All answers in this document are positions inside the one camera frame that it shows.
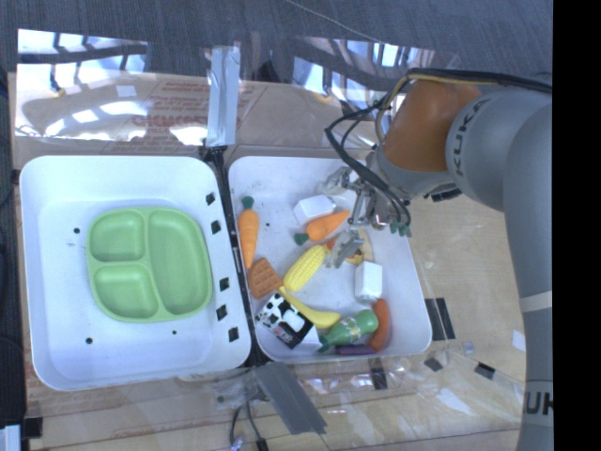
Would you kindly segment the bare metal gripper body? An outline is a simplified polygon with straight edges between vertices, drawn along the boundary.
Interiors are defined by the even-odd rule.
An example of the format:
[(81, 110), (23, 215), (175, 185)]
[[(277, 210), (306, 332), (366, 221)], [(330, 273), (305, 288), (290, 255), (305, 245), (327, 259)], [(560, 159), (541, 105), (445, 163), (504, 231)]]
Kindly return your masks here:
[(411, 215), (407, 202), (389, 188), (380, 188), (357, 178), (349, 188), (355, 193), (355, 203), (347, 219), (351, 227), (371, 226), (375, 230), (388, 228), (392, 234), (407, 236)]

